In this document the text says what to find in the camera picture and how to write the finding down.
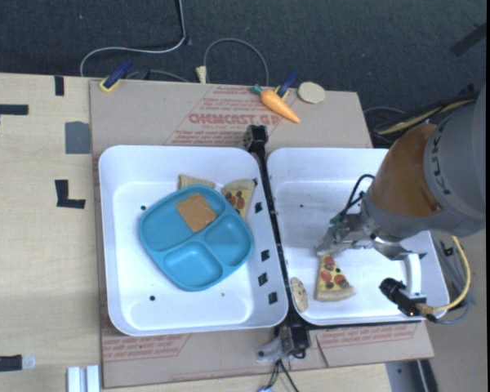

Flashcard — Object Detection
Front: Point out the plain beige round biscuit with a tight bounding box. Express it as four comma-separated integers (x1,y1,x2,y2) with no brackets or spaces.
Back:
296,80,327,105

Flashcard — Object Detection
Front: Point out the tan bread triangle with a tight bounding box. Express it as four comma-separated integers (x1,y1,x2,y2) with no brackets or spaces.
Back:
176,173,216,192

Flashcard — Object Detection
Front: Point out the brown cardboard board red print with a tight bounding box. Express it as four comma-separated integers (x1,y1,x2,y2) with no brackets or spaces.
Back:
88,78,436,390

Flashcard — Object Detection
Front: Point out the black cylinder on white bracket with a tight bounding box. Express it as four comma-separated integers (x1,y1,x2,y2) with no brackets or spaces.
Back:
378,251,428,318

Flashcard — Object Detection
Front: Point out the orange carrot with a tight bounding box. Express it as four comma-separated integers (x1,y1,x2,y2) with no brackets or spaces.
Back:
251,83,302,125

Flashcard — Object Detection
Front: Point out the chocolate chip biscuit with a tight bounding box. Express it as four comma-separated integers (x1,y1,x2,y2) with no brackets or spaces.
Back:
289,276,310,314

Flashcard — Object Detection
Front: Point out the blue divided plate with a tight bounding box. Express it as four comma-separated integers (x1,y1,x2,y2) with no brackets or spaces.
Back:
137,184,256,292

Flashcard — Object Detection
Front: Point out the black block with thin wires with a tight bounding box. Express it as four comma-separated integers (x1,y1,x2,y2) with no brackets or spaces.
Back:
243,124,269,153
278,323,312,358

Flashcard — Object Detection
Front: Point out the white plastic tray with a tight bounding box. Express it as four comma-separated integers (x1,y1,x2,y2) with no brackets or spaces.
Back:
265,146,451,327
97,144,290,337

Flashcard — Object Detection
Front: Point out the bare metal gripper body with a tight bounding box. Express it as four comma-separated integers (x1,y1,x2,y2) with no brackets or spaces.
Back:
329,212,428,261

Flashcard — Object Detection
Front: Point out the thin black and white rod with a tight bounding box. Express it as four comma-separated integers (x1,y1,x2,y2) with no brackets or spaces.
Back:
253,139,302,361

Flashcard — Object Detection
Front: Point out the orange toast slice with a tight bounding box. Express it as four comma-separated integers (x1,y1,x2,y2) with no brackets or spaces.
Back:
175,192,218,234

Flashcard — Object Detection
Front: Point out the pizza slice with toppings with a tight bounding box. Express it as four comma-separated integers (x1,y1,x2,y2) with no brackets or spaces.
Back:
220,178,257,221
313,251,358,303

